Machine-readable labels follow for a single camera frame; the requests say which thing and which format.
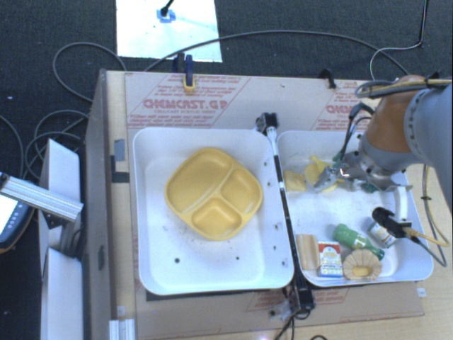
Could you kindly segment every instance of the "white paper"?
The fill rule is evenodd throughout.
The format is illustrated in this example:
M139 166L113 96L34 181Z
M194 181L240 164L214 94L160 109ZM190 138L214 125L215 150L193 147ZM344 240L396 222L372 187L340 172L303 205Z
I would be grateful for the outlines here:
M117 53L120 56L162 58L184 47L219 37L214 0L174 0L170 10L175 19L166 23L161 22L158 11L168 0L116 2ZM186 53L200 62L222 62L218 42Z

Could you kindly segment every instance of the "dark floor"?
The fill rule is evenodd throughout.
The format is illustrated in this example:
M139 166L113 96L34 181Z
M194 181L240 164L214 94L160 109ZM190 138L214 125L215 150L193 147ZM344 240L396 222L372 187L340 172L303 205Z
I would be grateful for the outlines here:
M295 29L347 35L376 47L407 47L418 41L423 0L215 0L215 4L220 36ZM390 55L408 72L451 76L452 12L453 0L430 0L423 48ZM89 112L89 104L64 90L52 74L58 49L89 41L115 50L115 29L115 0L0 0L0 115L17 129L25 147L47 114L61 109ZM316 77L330 68L338 78L370 79L374 52L344 38L307 34L241 38L221 47L223 63L198 63L196 71ZM129 70L141 70L150 62L125 59ZM113 58L89 47L66 51L58 67L63 80L87 96L93 95L99 68L119 69ZM169 62L159 66L159 71L169 70ZM376 59L374 73L378 79L403 75L382 56ZM46 121L41 132L61 130L75 117L59 115ZM84 128L82 124L72 132L83 135ZM1 121L0 145L0 171L20 176L17 141ZM39 338L38 255L35 221L12 250L0 255L2 340Z

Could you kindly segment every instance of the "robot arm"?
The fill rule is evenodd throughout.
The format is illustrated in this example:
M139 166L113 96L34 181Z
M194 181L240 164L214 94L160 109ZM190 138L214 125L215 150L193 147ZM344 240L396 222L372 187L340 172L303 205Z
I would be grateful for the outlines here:
M420 81L405 76L399 84ZM343 177L351 188L366 183L381 191L393 190L391 175L423 163L437 173L452 210L452 85L386 96L378 105L356 152L344 154L320 175L315 190Z
M391 173L416 163L431 166L451 212L452 85L403 94L403 103L398 95L382 101L386 107L377 109L361 148L377 166ZM391 122L390 110L397 112ZM395 129L393 136L389 127Z

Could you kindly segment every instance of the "yellow clip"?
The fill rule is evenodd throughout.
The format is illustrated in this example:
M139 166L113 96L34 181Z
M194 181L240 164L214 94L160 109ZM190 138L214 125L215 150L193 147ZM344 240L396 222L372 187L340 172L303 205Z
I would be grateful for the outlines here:
M192 86L187 85L186 75L183 76L184 91L193 91L195 89L195 76L192 77Z

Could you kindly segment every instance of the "green bottle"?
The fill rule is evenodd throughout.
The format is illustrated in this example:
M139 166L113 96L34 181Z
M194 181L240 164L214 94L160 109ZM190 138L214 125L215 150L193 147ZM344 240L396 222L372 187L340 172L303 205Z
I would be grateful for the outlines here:
M339 224L333 232L333 239L351 249L369 249L377 255L381 261L384 258L384 251L372 245L368 238L364 237L355 230L349 229L344 224Z

